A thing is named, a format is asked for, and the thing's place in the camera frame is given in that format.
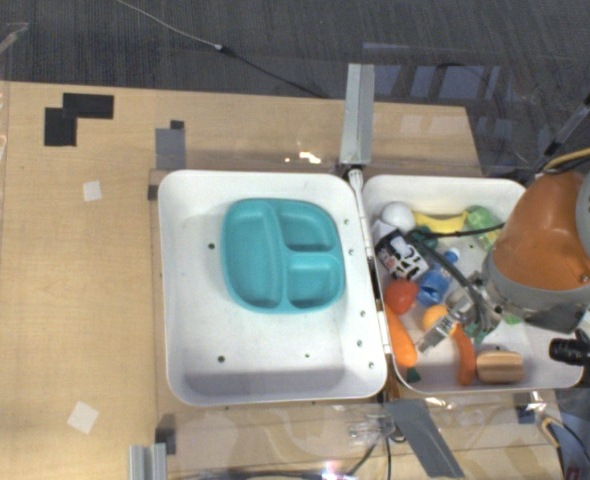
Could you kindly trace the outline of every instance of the white ball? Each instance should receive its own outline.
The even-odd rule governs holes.
[[[415,217],[413,212],[404,203],[389,203],[382,212],[382,221],[395,226],[402,233],[408,233],[415,228]]]

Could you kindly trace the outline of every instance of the teal plate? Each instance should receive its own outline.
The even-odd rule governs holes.
[[[330,215],[290,199],[244,199],[222,226],[222,267],[231,297],[261,312],[323,309],[344,292],[344,262]]]

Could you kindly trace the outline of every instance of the wooden surface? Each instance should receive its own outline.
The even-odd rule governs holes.
[[[78,120],[76,148],[44,147],[44,108],[60,107],[66,91],[115,95],[114,119]],[[0,278],[0,480],[121,480],[129,445],[152,442],[165,377],[155,364],[153,302],[160,294],[153,290],[147,187],[155,128],[171,119],[185,121],[191,167],[328,170],[339,151],[343,104],[12,84]],[[463,110],[378,104],[375,120],[375,157],[406,158],[402,172],[479,173]],[[300,159],[300,152],[321,163]],[[91,181],[101,183],[102,198],[85,202],[83,184]],[[67,424],[78,401],[99,411],[88,434]],[[208,437],[193,456],[234,451],[233,462],[244,459],[243,448],[222,448],[206,413],[186,413],[183,431]],[[297,425],[300,434],[308,428]],[[518,433],[514,441],[531,455],[528,446],[545,448],[529,436]],[[498,441],[497,453],[507,456],[510,443]],[[556,467],[546,449],[536,473]],[[399,460],[415,464],[408,471],[422,478],[404,450]],[[467,471],[480,471],[476,478],[493,476],[489,452],[457,453],[469,462]],[[368,468],[383,472],[382,464]],[[530,477],[542,478],[536,473]]]

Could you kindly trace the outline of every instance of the gray carpet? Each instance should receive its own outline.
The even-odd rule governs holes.
[[[488,163],[532,161],[590,91],[590,0],[125,1],[323,96],[374,63],[379,100],[466,105]],[[111,0],[0,0],[5,22],[30,24],[13,80],[310,96]]]

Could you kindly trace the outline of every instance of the metal bar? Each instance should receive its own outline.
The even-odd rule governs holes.
[[[371,161],[374,98],[375,66],[349,64],[341,164],[366,165]]]
[[[128,480],[166,480],[166,445],[146,448],[131,446],[128,451]]]
[[[385,407],[430,478],[464,477],[423,400],[394,400]]]

